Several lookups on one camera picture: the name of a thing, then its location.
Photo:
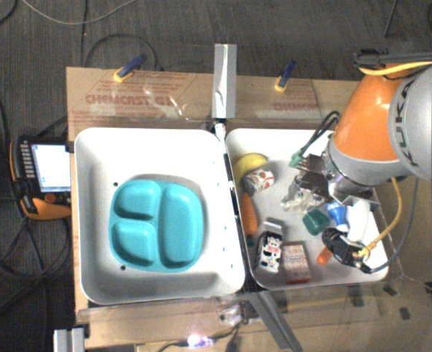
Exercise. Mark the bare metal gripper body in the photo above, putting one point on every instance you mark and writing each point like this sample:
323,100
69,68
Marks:
315,182

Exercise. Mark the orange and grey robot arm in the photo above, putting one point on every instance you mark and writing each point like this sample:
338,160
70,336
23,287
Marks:
366,130

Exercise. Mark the clear plastic bottle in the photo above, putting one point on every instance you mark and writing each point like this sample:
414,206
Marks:
296,198

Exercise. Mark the blue bottle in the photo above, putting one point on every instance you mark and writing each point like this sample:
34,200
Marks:
337,213

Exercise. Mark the green cube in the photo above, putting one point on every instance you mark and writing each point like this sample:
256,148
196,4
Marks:
315,221

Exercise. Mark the white can with red pattern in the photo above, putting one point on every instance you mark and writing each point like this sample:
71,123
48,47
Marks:
261,180

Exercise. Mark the white plastic tray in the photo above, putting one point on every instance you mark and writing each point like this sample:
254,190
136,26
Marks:
146,149
274,141

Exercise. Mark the yellow banana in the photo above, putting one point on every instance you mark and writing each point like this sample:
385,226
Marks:
246,161

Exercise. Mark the orange carrot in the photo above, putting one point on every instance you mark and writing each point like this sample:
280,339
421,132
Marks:
248,215

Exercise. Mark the small orange sausage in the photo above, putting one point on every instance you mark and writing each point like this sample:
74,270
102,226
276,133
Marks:
324,257

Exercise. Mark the black and white cow carton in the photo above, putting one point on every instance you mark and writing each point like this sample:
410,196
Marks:
270,249

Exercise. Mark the brown packet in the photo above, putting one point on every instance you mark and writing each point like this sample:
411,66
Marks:
295,264

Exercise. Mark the blue divided plate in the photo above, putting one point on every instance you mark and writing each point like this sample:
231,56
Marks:
164,226

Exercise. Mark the brown cardboard board red print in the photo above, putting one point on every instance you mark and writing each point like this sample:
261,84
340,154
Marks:
135,97

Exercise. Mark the black cylinder on white bracket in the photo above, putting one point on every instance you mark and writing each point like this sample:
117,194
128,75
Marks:
338,243

